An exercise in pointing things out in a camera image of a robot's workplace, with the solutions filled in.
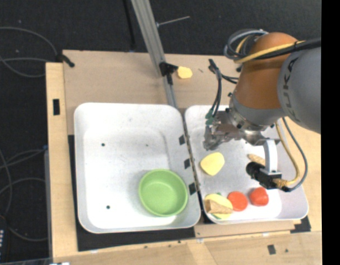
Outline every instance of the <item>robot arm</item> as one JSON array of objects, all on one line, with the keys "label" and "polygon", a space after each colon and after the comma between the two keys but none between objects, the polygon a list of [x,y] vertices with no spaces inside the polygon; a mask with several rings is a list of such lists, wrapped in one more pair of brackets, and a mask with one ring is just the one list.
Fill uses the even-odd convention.
[{"label": "robot arm", "polygon": [[[239,38],[242,41],[238,50],[232,50],[231,42]],[[245,43],[250,39],[253,45],[245,54]],[[321,39],[297,41],[284,33],[239,31],[229,38],[224,54],[242,63],[242,71],[230,94],[228,108],[207,115],[203,145],[214,150],[232,139],[263,145],[266,166],[250,165],[247,172],[252,177],[254,173],[264,187],[274,188],[274,179],[281,175],[276,173],[272,142],[277,144],[280,140],[266,139],[261,132],[288,116],[297,124],[321,133]],[[213,61],[210,69],[221,79]]]}]

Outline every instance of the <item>wooden table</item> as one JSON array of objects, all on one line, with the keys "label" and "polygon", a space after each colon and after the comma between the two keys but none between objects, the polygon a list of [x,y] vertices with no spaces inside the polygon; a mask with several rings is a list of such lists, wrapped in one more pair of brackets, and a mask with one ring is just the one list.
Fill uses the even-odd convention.
[{"label": "wooden table", "polygon": [[[196,238],[141,245],[77,249],[74,201],[67,136],[73,133],[73,113],[83,102],[166,104],[163,80],[145,53],[65,50],[75,63],[46,64],[48,104],[51,246],[55,262],[73,264],[320,264],[322,263],[321,136],[289,121],[309,162],[304,190],[309,201],[311,231],[291,234],[301,221],[196,225]],[[236,65],[223,56],[166,55],[168,63],[189,67],[190,79],[174,75],[180,110],[212,104],[217,82],[207,69],[212,58],[222,73],[238,76]],[[223,83],[222,103],[234,86]],[[297,148],[288,139],[292,154],[304,169]]]}]

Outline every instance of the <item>metal pole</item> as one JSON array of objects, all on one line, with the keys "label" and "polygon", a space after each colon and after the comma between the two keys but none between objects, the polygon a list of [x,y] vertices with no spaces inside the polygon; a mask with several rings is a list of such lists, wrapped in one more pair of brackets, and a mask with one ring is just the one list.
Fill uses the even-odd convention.
[{"label": "metal pole", "polygon": [[157,74],[164,79],[164,88],[168,104],[177,108],[173,87],[168,83],[167,78],[162,76],[160,71],[160,63],[166,62],[166,60],[150,2],[149,0],[131,1],[151,61],[156,69]]}]

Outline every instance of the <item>black connector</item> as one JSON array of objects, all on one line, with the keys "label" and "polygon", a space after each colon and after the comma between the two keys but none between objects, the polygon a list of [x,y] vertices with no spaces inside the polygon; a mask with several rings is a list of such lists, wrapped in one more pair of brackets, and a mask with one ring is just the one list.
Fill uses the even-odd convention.
[{"label": "black connector", "polygon": [[273,179],[281,178],[281,174],[266,174],[261,169],[264,169],[264,166],[256,162],[250,162],[246,166],[246,172],[250,175],[251,179],[258,181],[262,187],[266,189],[277,188]]}]

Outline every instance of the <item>tan tube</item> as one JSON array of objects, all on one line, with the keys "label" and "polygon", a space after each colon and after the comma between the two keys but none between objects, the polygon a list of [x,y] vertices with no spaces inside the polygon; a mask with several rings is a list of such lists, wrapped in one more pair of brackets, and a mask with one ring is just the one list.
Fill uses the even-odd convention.
[{"label": "tan tube", "polygon": [[[297,40],[285,33],[269,33],[258,38],[250,54]],[[234,94],[240,104],[254,109],[279,109],[277,94],[281,66],[289,54],[244,63]]]}]

